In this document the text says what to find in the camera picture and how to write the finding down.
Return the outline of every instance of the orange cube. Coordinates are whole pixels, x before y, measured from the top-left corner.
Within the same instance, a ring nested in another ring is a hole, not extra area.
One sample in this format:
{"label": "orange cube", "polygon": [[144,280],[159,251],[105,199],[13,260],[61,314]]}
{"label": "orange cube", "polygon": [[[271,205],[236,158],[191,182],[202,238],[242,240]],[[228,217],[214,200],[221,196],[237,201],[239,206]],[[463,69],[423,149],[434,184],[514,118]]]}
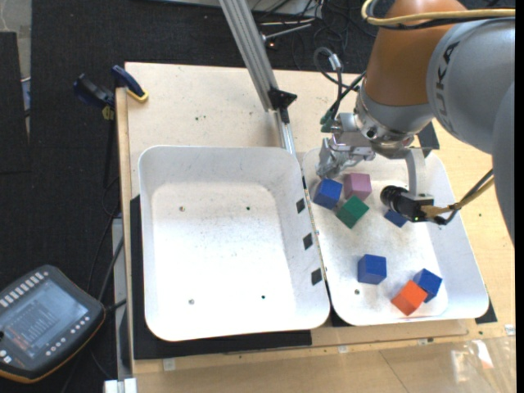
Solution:
{"label": "orange cube", "polygon": [[409,280],[391,303],[396,305],[406,316],[414,312],[426,299],[427,293],[414,281]]}

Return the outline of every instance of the screen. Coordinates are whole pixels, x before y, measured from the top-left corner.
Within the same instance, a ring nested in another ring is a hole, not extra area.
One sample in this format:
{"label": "screen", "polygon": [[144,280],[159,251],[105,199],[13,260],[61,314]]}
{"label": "screen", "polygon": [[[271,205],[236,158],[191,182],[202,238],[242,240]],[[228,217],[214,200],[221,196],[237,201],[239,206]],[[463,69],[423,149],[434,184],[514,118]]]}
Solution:
{"label": "screen", "polygon": [[0,331],[33,358],[87,311],[53,281],[47,280],[0,316]]}

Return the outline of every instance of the block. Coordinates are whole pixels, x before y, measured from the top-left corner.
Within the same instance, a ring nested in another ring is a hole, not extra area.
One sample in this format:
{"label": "block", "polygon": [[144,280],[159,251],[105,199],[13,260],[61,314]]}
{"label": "block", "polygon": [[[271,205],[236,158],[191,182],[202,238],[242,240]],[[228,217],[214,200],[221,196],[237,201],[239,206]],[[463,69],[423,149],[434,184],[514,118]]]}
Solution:
{"label": "block", "polygon": [[388,210],[384,217],[390,220],[398,228],[402,228],[402,226],[408,222],[407,219],[405,219],[402,215],[393,210]]}
{"label": "block", "polygon": [[336,180],[323,179],[317,185],[313,196],[313,202],[332,210],[341,197],[342,184]]}
{"label": "block", "polygon": [[387,277],[386,258],[366,254],[359,259],[357,280],[367,284],[379,284]]}
{"label": "block", "polygon": [[366,206],[356,195],[353,195],[338,210],[337,218],[347,227],[353,228],[367,210],[369,210],[369,207]]}
{"label": "block", "polygon": [[426,299],[427,293],[419,287],[415,281],[409,280],[399,293],[391,300],[391,303],[409,316]]}
{"label": "block", "polygon": [[368,174],[351,173],[344,178],[344,197],[349,200],[356,195],[361,201],[371,193],[371,179]]}
{"label": "block", "polygon": [[427,297],[424,300],[425,303],[435,298],[436,294],[439,292],[440,284],[442,283],[441,277],[425,268],[418,271],[413,277],[413,280],[427,293]]}

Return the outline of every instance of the blue cube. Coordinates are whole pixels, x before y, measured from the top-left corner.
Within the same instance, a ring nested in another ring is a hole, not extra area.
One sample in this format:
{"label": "blue cube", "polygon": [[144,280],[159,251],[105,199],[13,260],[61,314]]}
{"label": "blue cube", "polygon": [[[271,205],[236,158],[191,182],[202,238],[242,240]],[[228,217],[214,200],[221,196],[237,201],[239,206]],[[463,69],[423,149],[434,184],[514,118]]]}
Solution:
{"label": "blue cube", "polygon": [[313,202],[332,210],[341,197],[342,184],[331,179],[323,179],[313,196]]}
{"label": "blue cube", "polygon": [[401,228],[408,221],[402,215],[393,210],[388,210],[384,217],[389,219],[398,228]]}
{"label": "blue cube", "polygon": [[386,277],[386,258],[384,256],[366,254],[360,258],[357,277],[359,282],[377,285]]}
{"label": "blue cube", "polygon": [[442,278],[424,268],[413,277],[413,281],[427,293],[427,297],[424,300],[427,303],[439,292]]}

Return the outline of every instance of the green cube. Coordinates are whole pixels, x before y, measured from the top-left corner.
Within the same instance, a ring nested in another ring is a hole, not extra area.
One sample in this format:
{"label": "green cube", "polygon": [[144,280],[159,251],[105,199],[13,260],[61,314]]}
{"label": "green cube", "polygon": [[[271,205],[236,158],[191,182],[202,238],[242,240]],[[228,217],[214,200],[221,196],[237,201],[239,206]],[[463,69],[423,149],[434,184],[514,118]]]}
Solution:
{"label": "green cube", "polygon": [[360,198],[353,195],[347,202],[338,210],[337,218],[347,227],[353,228],[357,221],[369,210]]}

